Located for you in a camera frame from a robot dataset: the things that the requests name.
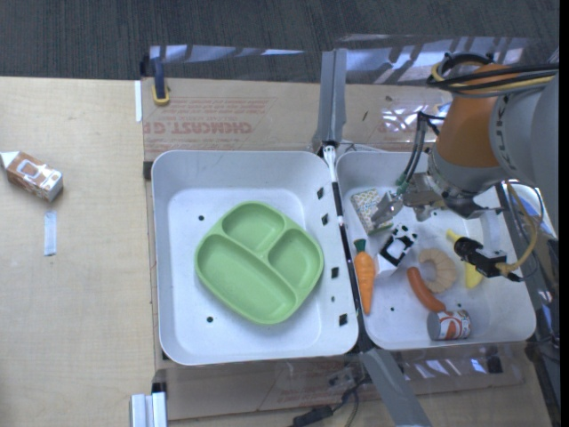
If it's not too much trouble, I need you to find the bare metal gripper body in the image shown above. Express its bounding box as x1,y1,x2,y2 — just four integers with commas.
401,172,486,222

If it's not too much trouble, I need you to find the white patterned packet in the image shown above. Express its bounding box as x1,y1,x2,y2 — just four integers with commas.
350,188,395,237

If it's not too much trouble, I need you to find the black and white carton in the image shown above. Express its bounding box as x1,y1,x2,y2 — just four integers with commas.
376,223,420,278

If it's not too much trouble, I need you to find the orange carrot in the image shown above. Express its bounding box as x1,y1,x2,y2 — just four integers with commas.
353,238,377,317

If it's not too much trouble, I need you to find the red sausage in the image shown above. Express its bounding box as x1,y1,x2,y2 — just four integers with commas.
406,266,447,314

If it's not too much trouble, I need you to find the beige doughnut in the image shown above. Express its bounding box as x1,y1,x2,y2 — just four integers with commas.
417,247,459,295

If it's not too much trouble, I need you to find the yellow banana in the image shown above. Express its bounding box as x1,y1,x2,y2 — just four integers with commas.
445,229,485,290

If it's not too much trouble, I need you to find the red and white can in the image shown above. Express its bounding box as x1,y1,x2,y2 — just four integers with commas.
427,309,472,342

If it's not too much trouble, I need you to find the white plastic tray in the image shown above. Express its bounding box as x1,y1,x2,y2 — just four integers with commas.
150,149,360,367
335,150,538,352

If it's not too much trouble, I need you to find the green divided plate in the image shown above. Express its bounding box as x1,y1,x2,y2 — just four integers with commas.
194,200,325,326

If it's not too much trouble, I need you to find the brown cardboard board red print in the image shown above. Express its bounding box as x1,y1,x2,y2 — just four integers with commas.
140,77,534,421

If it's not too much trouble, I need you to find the brown and white carton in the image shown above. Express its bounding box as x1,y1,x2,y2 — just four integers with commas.
0,149,65,204

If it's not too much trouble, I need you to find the black cylinder on white bracket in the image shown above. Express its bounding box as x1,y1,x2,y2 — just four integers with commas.
453,209,509,280

